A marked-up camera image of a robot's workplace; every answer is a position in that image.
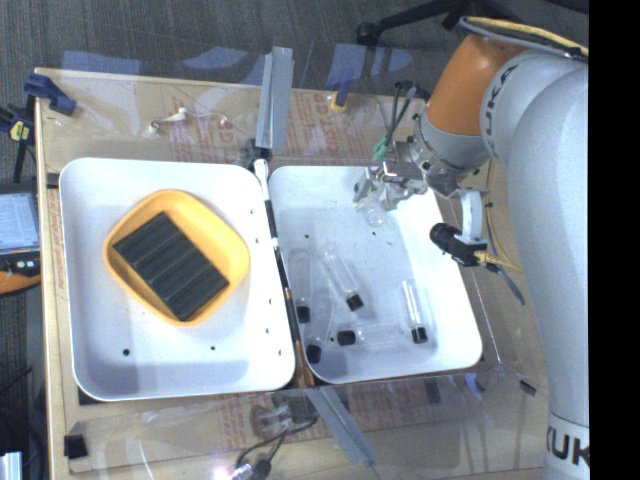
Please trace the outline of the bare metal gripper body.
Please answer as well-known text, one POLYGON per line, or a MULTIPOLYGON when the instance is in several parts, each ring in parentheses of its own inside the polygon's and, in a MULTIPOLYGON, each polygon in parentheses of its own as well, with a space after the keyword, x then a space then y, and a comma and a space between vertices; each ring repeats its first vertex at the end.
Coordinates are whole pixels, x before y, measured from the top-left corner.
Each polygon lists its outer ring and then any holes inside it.
POLYGON ((459 189, 460 167, 446 160, 427 141, 384 140, 382 180, 411 188, 416 193, 432 189, 452 197, 459 189))

